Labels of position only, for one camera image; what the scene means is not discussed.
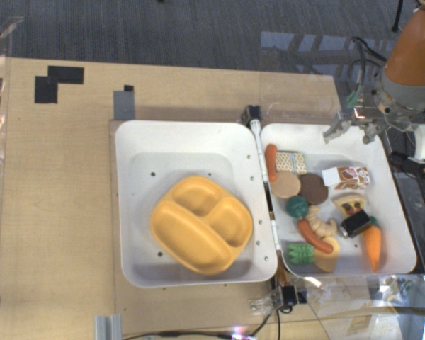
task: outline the toy pizza slice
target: toy pizza slice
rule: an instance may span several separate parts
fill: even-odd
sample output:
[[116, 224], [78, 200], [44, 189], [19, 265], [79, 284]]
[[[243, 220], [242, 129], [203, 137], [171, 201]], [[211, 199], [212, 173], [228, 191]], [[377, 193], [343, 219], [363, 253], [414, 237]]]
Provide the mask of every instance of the toy pizza slice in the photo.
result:
[[365, 197], [360, 194], [348, 194], [333, 200], [335, 206], [345, 218], [363, 210], [365, 201]]

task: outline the green ball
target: green ball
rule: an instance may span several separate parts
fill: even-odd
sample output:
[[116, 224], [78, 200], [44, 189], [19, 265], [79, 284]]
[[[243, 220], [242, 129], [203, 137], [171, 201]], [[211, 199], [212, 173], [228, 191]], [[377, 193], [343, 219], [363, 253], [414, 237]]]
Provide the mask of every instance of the green ball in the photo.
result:
[[309, 205], [307, 201], [302, 196], [293, 196], [288, 199], [286, 203], [286, 211], [293, 218], [300, 219], [307, 215], [309, 211]]

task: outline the yellow divided plate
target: yellow divided plate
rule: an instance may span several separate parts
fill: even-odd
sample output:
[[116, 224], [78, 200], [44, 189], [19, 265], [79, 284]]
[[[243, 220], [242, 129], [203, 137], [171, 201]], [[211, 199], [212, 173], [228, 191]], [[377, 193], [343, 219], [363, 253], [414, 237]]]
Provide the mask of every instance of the yellow divided plate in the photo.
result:
[[168, 253], [204, 276], [229, 268], [254, 228], [247, 208], [202, 176], [189, 176], [170, 189], [154, 208], [150, 227]]

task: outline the toy carrot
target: toy carrot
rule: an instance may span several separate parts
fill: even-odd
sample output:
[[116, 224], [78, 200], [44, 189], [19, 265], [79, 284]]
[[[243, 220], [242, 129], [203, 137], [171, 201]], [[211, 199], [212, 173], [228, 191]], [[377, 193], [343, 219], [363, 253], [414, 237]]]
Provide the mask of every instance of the toy carrot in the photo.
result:
[[375, 217], [371, 217], [371, 221], [373, 225], [371, 225], [370, 228], [362, 233], [362, 235], [365, 241], [367, 255], [370, 259], [371, 268], [373, 269], [373, 272], [376, 272], [378, 270], [378, 264], [381, 255], [382, 233], [381, 229], [376, 226]]

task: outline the table surface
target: table surface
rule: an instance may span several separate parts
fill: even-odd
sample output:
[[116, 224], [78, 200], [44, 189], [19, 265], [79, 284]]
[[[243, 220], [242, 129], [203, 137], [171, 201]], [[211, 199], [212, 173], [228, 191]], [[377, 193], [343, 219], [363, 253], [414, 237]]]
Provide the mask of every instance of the table surface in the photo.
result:
[[[35, 76], [47, 76], [49, 65], [84, 67], [84, 84], [60, 84], [57, 104], [35, 104]], [[137, 117], [152, 120], [236, 121], [265, 95], [296, 103], [294, 118], [307, 112], [328, 123], [339, 109], [327, 77], [13, 58], [0, 340], [92, 339], [94, 317], [114, 313], [124, 334], [261, 322], [249, 299], [265, 295], [268, 283], [148, 290], [115, 273], [109, 130], [113, 92], [125, 84], [135, 87]], [[366, 298], [358, 288], [353, 295]], [[282, 322], [283, 339], [328, 339], [308, 305]], [[271, 319], [260, 336], [276, 332]]]

